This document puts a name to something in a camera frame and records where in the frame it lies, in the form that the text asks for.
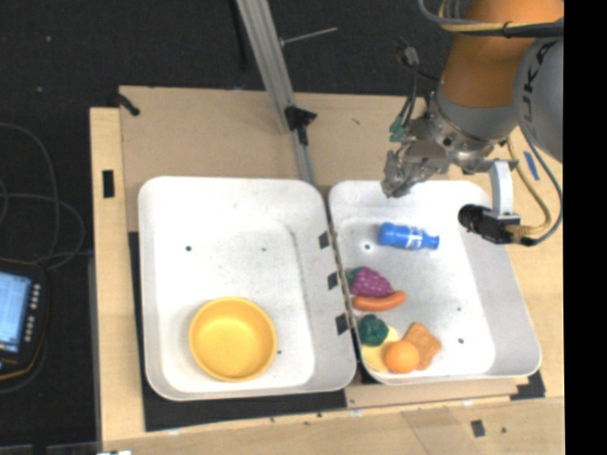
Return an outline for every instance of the orange fruit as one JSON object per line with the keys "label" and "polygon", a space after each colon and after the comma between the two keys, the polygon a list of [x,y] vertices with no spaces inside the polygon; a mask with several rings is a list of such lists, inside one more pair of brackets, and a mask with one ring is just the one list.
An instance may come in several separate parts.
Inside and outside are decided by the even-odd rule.
{"label": "orange fruit", "polygon": [[419,351],[409,340],[398,340],[388,346],[383,361],[392,373],[410,373],[419,365]]}

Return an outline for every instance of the blue bottle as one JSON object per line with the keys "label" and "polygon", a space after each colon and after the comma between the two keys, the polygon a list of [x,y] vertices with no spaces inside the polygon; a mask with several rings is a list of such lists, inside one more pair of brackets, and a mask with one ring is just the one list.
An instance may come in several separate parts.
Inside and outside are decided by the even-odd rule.
{"label": "blue bottle", "polygon": [[397,226],[383,223],[379,227],[379,243],[383,246],[395,246],[401,249],[437,249],[438,236],[431,236],[419,227]]}

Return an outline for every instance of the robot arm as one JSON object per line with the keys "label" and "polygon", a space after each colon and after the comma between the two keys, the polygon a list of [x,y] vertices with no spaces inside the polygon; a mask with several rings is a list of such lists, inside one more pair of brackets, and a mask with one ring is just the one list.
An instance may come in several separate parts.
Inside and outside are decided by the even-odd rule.
{"label": "robot arm", "polygon": [[[505,173],[504,164],[497,170],[488,156],[520,126],[530,143],[562,161],[564,3],[472,0],[459,18],[450,1],[436,16],[419,0],[422,13],[456,35],[424,116],[410,119],[414,89],[391,127],[391,141],[400,148],[388,153],[382,188],[388,197],[400,197],[450,165],[491,173],[493,211],[467,209],[460,220],[490,241],[508,243],[520,221],[500,202],[500,177],[517,162],[507,161]],[[405,47],[401,59],[417,71],[414,49]]]}

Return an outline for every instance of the green vegetable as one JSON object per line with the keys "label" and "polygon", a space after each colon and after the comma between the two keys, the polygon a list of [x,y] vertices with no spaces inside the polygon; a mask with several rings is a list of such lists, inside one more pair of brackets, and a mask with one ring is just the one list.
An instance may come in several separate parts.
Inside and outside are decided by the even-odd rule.
{"label": "green vegetable", "polygon": [[366,315],[359,322],[360,342],[377,347],[388,336],[388,325],[376,315]]}

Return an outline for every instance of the wooden table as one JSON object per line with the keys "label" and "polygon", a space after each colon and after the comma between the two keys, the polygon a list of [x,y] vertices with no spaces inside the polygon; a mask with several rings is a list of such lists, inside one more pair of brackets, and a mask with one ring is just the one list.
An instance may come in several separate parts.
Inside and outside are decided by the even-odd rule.
{"label": "wooden table", "polygon": [[[264,92],[139,86],[123,86],[120,92],[141,111],[138,116],[126,109],[90,111],[99,404],[106,449],[369,453],[381,444],[381,453],[402,453],[404,446],[408,453],[432,454],[460,453],[459,447],[461,453],[564,450],[562,228],[539,246],[508,247],[542,346],[545,398],[510,401],[526,378],[408,388],[355,379],[346,388],[346,409],[146,432],[127,241],[128,232],[138,228],[138,188],[163,174],[297,178],[297,167],[290,138],[278,133]],[[308,133],[321,191],[342,180],[382,178],[390,147],[387,128],[401,97],[298,94],[297,100],[319,115]],[[521,153],[520,131],[513,137]],[[547,162],[561,180],[561,165]],[[451,169],[447,178],[465,178],[490,191],[487,176],[464,177]],[[524,222],[538,224],[540,210],[517,178],[515,210]],[[547,178],[536,184],[557,211]],[[479,420],[485,436],[474,436],[471,422]]]}

